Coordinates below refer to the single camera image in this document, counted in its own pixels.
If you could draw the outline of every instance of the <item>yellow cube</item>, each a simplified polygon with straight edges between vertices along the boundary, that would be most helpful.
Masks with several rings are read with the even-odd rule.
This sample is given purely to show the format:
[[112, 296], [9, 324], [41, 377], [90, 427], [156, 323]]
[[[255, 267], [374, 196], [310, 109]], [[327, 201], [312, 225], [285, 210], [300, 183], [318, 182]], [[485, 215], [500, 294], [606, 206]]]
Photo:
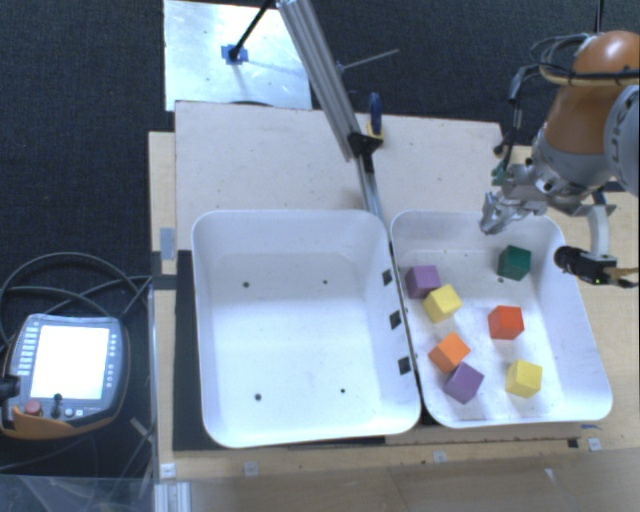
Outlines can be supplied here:
[[438, 323], [453, 316], [462, 307], [462, 301], [453, 286], [446, 284], [431, 291], [422, 302], [422, 307], [431, 321]]
[[531, 398], [542, 384], [542, 366], [518, 359], [509, 366], [507, 371], [507, 393]]

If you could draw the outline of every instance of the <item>green cube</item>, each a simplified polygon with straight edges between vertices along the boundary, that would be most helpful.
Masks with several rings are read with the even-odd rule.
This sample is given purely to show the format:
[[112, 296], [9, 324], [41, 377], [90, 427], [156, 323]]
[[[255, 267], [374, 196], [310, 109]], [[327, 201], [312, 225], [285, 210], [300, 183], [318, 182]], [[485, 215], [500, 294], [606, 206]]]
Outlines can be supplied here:
[[508, 245], [498, 258], [498, 275], [520, 281], [531, 269], [531, 251]]

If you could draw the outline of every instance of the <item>dark floor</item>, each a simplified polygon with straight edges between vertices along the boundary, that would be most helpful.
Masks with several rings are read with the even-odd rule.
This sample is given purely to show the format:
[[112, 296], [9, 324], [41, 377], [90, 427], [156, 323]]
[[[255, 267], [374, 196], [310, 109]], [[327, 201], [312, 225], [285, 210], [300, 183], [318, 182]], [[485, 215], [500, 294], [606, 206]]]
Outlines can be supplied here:
[[[234, 2], [259, 5], [256, 1]], [[590, 31], [595, 0], [352, 0], [315, 2], [342, 63], [394, 48], [401, 53], [349, 70], [357, 110], [380, 93], [385, 112], [508, 121], [510, 78], [542, 38]], [[3, 0], [0, 6], [0, 281], [25, 261], [88, 252], [130, 275], [150, 272], [147, 133], [170, 131], [164, 111], [161, 0]], [[640, 3], [605, 2], [603, 29], [640, 30]], [[533, 136], [553, 88], [532, 83], [521, 142]], [[70, 288], [84, 274], [68, 272]], [[40, 304], [14, 305], [17, 322]], [[40, 463], [6, 469], [69, 446], [0, 438], [0, 472], [139, 475], [149, 426], [146, 317], [128, 318], [135, 369], [114, 426]]]

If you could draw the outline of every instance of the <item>blue clamp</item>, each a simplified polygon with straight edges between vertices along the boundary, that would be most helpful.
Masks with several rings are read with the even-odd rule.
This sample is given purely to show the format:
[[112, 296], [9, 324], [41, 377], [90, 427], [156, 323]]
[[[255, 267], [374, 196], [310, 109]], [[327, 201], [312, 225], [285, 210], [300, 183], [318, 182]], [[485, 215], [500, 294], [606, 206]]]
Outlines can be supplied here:
[[221, 47], [222, 58], [225, 60], [227, 64], [231, 65], [241, 65], [243, 62], [249, 61], [249, 52], [246, 48], [240, 48], [240, 53], [238, 53], [238, 58], [236, 60], [232, 60], [229, 56], [229, 52], [235, 48], [235, 44], [228, 44], [227, 46]]
[[367, 132], [370, 137], [382, 139], [384, 133], [382, 131], [382, 101], [377, 92], [369, 95], [369, 114], [371, 120], [367, 123]]

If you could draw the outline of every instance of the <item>white plastic tray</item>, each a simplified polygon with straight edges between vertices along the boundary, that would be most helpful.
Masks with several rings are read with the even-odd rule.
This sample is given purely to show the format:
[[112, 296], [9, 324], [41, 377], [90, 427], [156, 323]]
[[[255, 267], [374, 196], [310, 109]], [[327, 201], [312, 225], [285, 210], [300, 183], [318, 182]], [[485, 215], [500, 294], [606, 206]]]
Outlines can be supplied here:
[[404, 325], [391, 327], [401, 303], [376, 217], [215, 211], [195, 223], [192, 249], [203, 421], [216, 442], [242, 448], [415, 425], [420, 395]]
[[[506, 232], [486, 236], [477, 213], [411, 211], [391, 227], [396, 264], [429, 413], [453, 428], [516, 423], [598, 420], [612, 406], [612, 394], [575, 277], [563, 274], [553, 253], [564, 245], [560, 229], [547, 217], [529, 217]], [[498, 255], [507, 245], [532, 253], [522, 281], [501, 279]], [[432, 323], [420, 300], [409, 299], [404, 276], [414, 265], [436, 265], [441, 283], [451, 284], [463, 306]], [[525, 332], [514, 341], [492, 340], [487, 315], [500, 304], [520, 306]], [[466, 405], [446, 395], [447, 375], [427, 357], [450, 331], [470, 346], [465, 362], [485, 375]], [[509, 364], [516, 359], [543, 367], [542, 389], [524, 399], [504, 391]]]

